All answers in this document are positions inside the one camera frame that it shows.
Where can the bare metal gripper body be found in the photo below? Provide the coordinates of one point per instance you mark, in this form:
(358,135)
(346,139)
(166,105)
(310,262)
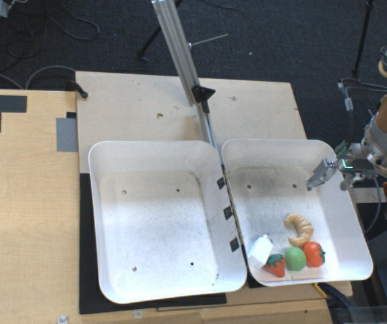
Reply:
(377,162)

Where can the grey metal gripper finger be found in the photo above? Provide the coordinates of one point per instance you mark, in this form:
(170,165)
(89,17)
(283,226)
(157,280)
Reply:
(348,182)
(321,174)

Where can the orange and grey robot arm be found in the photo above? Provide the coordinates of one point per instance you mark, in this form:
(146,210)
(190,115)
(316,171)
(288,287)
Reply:
(384,120)

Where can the beige croissant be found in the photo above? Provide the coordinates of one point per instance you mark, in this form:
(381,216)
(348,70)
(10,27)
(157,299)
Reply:
(303,228)

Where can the white plastic tray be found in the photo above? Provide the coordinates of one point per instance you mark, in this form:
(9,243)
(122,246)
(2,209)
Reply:
(159,221)
(271,201)

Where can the red tomato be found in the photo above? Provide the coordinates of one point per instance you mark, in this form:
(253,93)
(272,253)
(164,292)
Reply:
(313,254)

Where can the green apple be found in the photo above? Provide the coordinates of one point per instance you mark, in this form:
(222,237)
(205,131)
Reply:
(295,259)

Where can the white carton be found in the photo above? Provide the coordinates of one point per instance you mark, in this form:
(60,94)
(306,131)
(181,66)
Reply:
(260,251)

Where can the red strawberry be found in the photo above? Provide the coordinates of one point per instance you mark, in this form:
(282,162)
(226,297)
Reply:
(276,266)

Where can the pale wood board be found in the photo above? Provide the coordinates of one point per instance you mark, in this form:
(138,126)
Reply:
(139,113)

